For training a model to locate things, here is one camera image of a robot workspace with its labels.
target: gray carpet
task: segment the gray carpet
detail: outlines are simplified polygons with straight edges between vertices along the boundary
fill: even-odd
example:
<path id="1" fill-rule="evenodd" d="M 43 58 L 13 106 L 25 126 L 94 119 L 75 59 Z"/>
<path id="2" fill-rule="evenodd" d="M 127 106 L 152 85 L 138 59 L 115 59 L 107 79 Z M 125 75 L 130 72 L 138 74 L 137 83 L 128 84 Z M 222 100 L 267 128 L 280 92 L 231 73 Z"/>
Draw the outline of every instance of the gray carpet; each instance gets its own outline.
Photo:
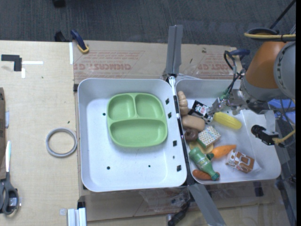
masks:
<path id="1" fill-rule="evenodd" d="M 0 39 L 54 41 L 61 30 L 71 40 L 167 42 L 168 27 L 184 26 L 182 43 L 230 45 L 251 50 L 261 45 L 243 35 L 270 27 L 292 0 L 0 0 Z M 296 23 L 296 3 L 275 26 L 288 33 Z"/>

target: green bottle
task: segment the green bottle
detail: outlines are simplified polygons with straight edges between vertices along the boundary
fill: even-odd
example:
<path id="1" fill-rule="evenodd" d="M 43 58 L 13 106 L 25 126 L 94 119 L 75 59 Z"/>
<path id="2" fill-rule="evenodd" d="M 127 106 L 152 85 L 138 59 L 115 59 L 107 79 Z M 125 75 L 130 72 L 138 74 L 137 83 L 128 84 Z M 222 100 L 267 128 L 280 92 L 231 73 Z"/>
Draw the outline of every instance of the green bottle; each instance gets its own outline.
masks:
<path id="1" fill-rule="evenodd" d="M 220 175 L 213 170 L 210 160 L 201 152 L 198 147 L 193 148 L 188 154 L 197 167 L 201 171 L 208 173 L 213 181 L 216 181 L 220 177 Z"/>

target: white tray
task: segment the white tray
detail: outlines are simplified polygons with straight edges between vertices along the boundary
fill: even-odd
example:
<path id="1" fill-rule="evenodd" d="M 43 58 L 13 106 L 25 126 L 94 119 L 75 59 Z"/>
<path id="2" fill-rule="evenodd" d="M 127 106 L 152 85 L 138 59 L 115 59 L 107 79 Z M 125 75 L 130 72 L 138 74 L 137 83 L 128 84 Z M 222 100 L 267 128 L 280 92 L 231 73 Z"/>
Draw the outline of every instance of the white tray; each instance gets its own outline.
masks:
<path id="1" fill-rule="evenodd" d="M 222 95 L 222 92 L 230 85 L 231 80 L 194 80 L 183 79 L 177 82 L 176 91 L 183 91 L 189 108 L 192 107 L 194 100 L 197 100 L 207 106 L 211 106 L 217 97 Z M 235 89 L 239 88 L 240 81 L 236 81 Z M 231 109 L 228 108 L 222 112 L 232 115 Z M 221 134 L 221 138 L 215 142 L 214 146 L 236 144 L 237 150 L 253 157 L 261 167 L 261 170 L 243 173 L 228 165 L 225 165 L 225 157 L 212 159 L 212 166 L 215 171 L 220 173 L 218 181 L 203 181 L 195 178 L 196 181 L 202 184 L 220 184 L 233 183 L 242 181 L 268 180 L 275 179 L 281 173 L 281 165 L 275 146 L 266 145 L 260 139 L 256 138 L 251 133 L 253 125 L 261 125 L 266 128 L 266 119 L 264 115 L 257 115 L 250 110 L 242 110 L 235 118 L 243 124 L 239 130 L 234 130 L 225 127 L 215 121 L 211 123 L 215 129 Z M 190 160 L 191 172 L 196 169 L 194 162 Z"/>
<path id="2" fill-rule="evenodd" d="M 129 92 L 150 93 L 159 98 L 168 127 L 163 143 L 145 148 L 124 148 L 111 140 L 105 114 L 108 101 L 116 94 Z M 175 187 L 185 182 L 187 169 L 183 146 L 173 94 L 167 82 L 159 79 L 86 79 L 79 84 L 78 101 L 81 177 L 87 189 L 93 192 L 124 191 Z"/>

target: scissors blade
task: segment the scissors blade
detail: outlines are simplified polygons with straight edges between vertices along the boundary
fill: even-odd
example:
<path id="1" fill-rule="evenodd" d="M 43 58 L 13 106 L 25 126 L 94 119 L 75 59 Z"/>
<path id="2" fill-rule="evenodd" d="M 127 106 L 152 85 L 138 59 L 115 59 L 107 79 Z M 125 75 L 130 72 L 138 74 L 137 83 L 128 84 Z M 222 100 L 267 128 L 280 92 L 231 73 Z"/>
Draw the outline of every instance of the scissors blade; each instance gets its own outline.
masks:
<path id="1" fill-rule="evenodd" d="M 10 165 L 10 141 L 8 141 L 8 144 L 6 146 L 6 151 L 5 151 L 6 172 L 9 172 L 9 165 Z"/>

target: scissors handle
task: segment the scissors handle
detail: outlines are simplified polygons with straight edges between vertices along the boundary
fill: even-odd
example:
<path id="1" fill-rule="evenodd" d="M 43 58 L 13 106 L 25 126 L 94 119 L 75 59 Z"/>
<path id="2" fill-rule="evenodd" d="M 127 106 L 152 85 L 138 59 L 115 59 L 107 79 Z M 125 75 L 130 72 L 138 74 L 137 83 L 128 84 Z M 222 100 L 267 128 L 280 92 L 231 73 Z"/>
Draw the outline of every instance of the scissors handle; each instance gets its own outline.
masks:
<path id="1" fill-rule="evenodd" d="M 6 215 L 9 215 L 14 212 L 19 204 L 19 194 L 18 191 L 11 185 L 9 181 L 9 172 L 6 173 L 6 179 L 0 182 L 0 209 L 1 209 L 1 201 L 3 201 L 2 212 Z M 10 205 L 9 199 L 16 198 L 16 204 Z"/>

